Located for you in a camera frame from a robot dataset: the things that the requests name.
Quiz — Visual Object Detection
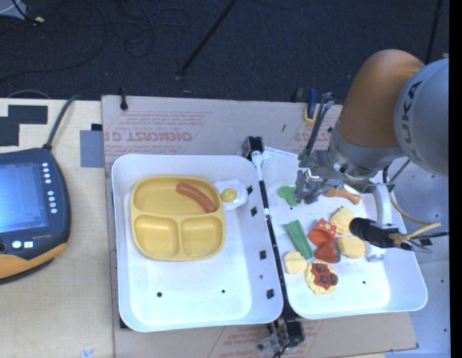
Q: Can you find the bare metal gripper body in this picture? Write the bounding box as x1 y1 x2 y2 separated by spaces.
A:
307 150 372 193

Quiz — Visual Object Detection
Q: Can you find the brown toy chicken drumstick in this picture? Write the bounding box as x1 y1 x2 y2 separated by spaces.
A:
323 186 362 206

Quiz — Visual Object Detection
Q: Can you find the yellow toy corn cob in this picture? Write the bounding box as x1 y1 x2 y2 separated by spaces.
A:
329 206 356 236

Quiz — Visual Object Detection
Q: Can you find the red carton with yellow stars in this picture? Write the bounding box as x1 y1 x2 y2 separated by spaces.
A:
307 217 338 248

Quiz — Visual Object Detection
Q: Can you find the green toy celery stick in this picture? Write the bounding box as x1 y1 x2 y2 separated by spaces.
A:
283 219 315 261

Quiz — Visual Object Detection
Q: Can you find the red toy strawberry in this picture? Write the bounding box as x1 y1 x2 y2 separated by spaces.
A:
314 239 342 265

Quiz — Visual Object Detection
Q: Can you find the thin black and white rod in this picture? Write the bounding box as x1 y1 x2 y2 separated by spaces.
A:
251 149 297 326

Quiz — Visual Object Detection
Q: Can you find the white and yellow fried egg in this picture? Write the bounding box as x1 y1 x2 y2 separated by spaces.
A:
213 178 250 212

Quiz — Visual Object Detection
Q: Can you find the pale yellow toy biscuit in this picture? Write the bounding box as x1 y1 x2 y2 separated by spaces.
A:
283 250 308 276

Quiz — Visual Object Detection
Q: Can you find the yellow spaghetti with meatballs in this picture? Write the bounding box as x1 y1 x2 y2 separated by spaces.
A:
303 260 340 296

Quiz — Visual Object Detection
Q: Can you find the orange toy sausage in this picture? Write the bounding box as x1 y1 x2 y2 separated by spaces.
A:
175 183 218 214

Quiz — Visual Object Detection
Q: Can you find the white plastic tray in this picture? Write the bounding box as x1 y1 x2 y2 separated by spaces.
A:
261 151 428 321
110 153 284 333

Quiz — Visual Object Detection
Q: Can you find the brown cardboard board red print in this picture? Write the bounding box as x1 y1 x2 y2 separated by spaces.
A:
100 94 419 358

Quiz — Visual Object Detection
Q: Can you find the yellow divided plate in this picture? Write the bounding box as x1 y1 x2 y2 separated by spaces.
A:
130 175 227 263

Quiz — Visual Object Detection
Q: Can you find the black block with thin wires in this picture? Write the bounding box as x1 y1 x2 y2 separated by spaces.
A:
282 319 306 349
241 135 264 160

